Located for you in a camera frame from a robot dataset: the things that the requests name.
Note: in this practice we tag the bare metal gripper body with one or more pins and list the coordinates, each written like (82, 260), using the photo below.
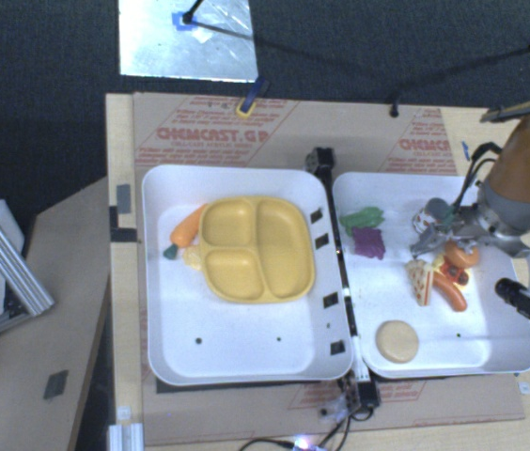
(483, 229)

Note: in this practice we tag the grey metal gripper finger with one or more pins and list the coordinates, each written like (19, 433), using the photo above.
(429, 242)
(465, 244)

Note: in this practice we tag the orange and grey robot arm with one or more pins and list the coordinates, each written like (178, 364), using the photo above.
(523, 158)

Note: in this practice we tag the orange doughnut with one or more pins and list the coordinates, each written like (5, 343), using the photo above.
(463, 257)

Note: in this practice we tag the small white and red can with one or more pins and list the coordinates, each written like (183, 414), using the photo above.
(427, 216)

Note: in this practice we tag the red and dark toy food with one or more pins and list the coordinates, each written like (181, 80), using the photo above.
(454, 271)

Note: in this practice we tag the pizza slice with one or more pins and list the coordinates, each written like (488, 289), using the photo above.
(422, 282)

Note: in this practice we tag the orange sausage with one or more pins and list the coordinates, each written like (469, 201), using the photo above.
(452, 294)

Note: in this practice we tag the purple grapes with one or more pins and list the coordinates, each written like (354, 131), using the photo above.
(369, 244)

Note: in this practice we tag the green toy vegetable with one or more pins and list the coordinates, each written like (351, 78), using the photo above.
(361, 219)

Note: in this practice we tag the thin black and white rod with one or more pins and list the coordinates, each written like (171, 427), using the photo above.
(340, 256)

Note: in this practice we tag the white plastic tray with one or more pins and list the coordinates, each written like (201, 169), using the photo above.
(439, 346)
(246, 341)

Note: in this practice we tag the tan round biscuit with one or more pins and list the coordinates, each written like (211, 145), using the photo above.
(397, 342)

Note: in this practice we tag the brown cardboard board red print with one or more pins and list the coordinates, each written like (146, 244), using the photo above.
(368, 129)

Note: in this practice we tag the yellow divided plate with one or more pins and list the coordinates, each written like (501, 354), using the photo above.
(265, 252)

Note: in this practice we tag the pale yellow toy food piece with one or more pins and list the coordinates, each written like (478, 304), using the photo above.
(193, 259)

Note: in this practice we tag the orange carrot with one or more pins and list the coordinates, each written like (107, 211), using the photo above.
(187, 230)

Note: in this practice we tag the black cylinder on white bracket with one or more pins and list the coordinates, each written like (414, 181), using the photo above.
(521, 294)

